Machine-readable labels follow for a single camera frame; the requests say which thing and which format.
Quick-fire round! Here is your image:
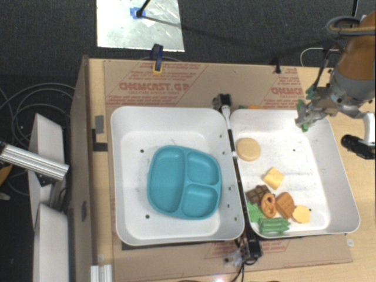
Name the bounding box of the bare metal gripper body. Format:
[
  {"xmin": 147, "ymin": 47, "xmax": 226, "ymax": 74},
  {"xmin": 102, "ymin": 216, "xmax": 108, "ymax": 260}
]
[{"xmin": 305, "ymin": 87, "xmax": 368, "ymax": 119}]

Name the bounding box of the white plastic tray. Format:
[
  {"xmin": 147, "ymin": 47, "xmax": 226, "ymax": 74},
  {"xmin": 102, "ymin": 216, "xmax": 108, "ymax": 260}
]
[
  {"xmin": 110, "ymin": 106, "xmax": 246, "ymax": 246},
  {"xmin": 229, "ymin": 108, "xmax": 361, "ymax": 240}
]

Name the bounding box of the tan round biscuit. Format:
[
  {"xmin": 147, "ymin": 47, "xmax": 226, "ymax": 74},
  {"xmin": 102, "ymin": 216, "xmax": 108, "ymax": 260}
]
[{"xmin": 236, "ymin": 137, "xmax": 262, "ymax": 162}]

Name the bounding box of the yellow cheese wedge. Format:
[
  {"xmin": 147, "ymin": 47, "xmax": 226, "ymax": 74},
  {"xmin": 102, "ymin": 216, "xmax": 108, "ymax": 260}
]
[{"xmin": 261, "ymin": 166, "xmax": 286, "ymax": 191}]

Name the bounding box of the thin black and white rod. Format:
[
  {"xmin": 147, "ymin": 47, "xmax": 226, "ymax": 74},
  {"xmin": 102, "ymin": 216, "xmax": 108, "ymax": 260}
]
[{"xmin": 221, "ymin": 105, "xmax": 252, "ymax": 238}]

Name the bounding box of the brown waffle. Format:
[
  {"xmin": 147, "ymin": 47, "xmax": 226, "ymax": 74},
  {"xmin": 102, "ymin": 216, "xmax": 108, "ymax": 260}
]
[{"xmin": 275, "ymin": 191, "xmax": 296, "ymax": 220}]

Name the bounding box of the brown chocolate bar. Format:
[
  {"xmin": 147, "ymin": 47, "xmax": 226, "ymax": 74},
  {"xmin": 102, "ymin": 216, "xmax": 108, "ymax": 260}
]
[{"xmin": 245, "ymin": 184, "xmax": 271, "ymax": 204}]

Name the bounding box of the brown pretzel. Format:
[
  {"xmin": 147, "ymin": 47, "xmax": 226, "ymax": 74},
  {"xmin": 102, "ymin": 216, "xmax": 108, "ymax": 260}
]
[{"xmin": 260, "ymin": 192, "xmax": 278, "ymax": 219}]

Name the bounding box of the yellow lemon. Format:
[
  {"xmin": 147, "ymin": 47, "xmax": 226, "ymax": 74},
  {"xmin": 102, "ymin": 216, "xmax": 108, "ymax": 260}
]
[{"xmin": 291, "ymin": 204, "xmax": 312, "ymax": 225}]

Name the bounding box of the green lettuce leaf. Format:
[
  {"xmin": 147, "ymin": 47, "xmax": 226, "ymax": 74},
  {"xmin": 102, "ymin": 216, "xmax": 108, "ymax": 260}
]
[{"xmin": 246, "ymin": 201, "xmax": 265, "ymax": 223}]

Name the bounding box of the green beans bundle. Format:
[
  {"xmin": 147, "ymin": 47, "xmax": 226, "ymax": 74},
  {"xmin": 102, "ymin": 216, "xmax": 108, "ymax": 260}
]
[{"xmin": 257, "ymin": 217, "xmax": 292, "ymax": 236}]

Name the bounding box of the brown cardboard board red print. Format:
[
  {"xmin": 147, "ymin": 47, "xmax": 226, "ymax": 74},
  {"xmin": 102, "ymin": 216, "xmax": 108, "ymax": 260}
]
[{"xmin": 103, "ymin": 59, "xmax": 354, "ymax": 276}]

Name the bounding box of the blue divided plate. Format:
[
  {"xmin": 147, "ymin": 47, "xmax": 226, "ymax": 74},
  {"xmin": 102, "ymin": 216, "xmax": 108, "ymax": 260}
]
[{"xmin": 146, "ymin": 145, "xmax": 222, "ymax": 220}]

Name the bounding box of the black cylinder on white bracket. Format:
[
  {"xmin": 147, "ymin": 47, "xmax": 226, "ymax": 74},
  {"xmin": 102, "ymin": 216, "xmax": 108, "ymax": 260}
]
[{"xmin": 340, "ymin": 110, "xmax": 376, "ymax": 160}]

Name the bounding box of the black block with thin wires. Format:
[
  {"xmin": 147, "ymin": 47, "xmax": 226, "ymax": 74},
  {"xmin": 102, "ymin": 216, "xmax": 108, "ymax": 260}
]
[
  {"xmin": 234, "ymin": 236, "xmax": 263, "ymax": 264},
  {"xmin": 213, "ymin": 93, "xmax": 233, "ymax": 112}
]

